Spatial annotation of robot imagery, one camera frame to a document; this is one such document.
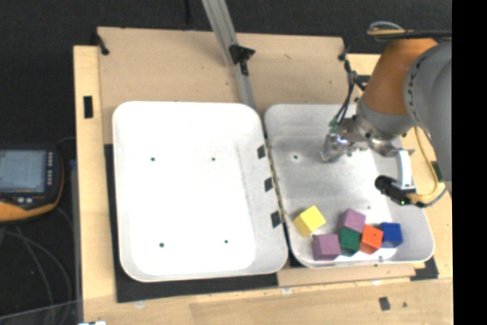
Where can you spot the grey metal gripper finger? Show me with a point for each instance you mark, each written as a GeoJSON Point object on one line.
{"type": "Point", "coordinates": [328, 150]}
{"type": "Point", "coordinates": [344, 150]}

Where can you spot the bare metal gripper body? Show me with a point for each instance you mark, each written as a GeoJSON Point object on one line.
{"type": "Point", "coordinates": [367, 137]}

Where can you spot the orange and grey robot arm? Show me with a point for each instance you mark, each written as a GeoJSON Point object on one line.
{"type": "Point", "coordinates": [395, 80]}

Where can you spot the white plastic tray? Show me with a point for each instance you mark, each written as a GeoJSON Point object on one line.
{"type": "Point", "coordinates": [190, 194]}
{"type": "Point", "coordinates": [323, 186]}

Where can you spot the purple cube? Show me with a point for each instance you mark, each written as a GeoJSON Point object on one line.
{"type": "Point", "coordinates": [325, 246]}
{"type": "Point", "coordinates": [352, 220]}

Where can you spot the yellow cube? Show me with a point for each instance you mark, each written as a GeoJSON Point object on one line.
{"type": "Point", "coordinates": [309, 220]}

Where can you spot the green cube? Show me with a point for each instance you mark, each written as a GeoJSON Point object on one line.
{"type": "Point", "coordinates": [349, 239]}

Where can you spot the orange cube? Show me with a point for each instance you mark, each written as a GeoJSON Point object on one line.
{"type": "Point", "coordinates": [371, 238]}

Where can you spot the blue cube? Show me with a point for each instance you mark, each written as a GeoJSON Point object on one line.
{"type": "Point", "coordinates": [392, 233]}

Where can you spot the brown cardboard board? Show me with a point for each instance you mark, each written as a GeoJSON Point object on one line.
{"type": "Point", "coordinates": [171, 68]}

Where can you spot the black cylinder on white bracket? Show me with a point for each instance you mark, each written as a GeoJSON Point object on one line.
{"type": "Point", "coordinates": [392, 189]}

